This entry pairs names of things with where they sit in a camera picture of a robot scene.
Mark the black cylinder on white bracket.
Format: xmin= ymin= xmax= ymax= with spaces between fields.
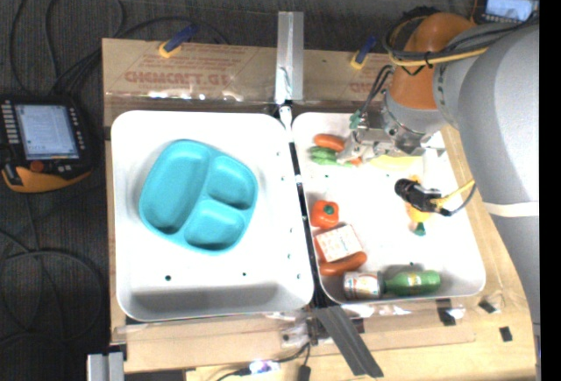
xmin=394 ymin=145 xmax=445 ymax=215

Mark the green toy vegetable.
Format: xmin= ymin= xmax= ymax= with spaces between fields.
xmin=309 ymin=145 xmax=352 ymax=168

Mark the brown cardboard board, red print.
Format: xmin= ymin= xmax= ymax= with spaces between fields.
xmin=101 ymin=37 xmax=538 ymax=374

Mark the white and orange carton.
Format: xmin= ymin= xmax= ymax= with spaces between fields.
xmin=314 ymin=223 xmax=365 ymax=265

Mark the orange sausage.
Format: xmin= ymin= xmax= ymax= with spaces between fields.
xmin=313 ymin=133 xmax=346 ymax=153
xmin=318 ymin=250 xmax=368 ymax=277

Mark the white and red can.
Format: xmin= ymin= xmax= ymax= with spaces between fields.
xmin=343 ymin=271 xmax=382 ymax=301

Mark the yellow banana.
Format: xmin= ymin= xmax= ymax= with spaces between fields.
xmin=369 ymin=153 xmax=424 ymax=173

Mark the yellow toy with green tip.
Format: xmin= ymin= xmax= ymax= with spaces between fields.
xmin=405 ymin=174 xmax=433 ymax=237

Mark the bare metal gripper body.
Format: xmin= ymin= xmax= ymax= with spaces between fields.
xmin=352 ymin=121 xmax=433 ymax=157

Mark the blue divided plate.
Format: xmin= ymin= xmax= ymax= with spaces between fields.
xmin=138 ymin=138 xmax=259 ymax=257

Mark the orange bell pepper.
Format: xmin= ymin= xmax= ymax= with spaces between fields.
xmin=310 ymin=200 xmax=341 ymax=230

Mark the green bottle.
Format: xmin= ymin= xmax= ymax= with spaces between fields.
xmin=379 ymin=269 xmax=442 ymax=298

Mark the white plastic tray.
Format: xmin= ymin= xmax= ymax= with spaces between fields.
xmin=110 ymin=109 xmax=316 ymax=323
xmin=291 ymin=111 xmax=487 ymax=307

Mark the black block with thin wires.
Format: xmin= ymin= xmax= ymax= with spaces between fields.
xmin=306 ymin=314 xmax=323 ymax=346

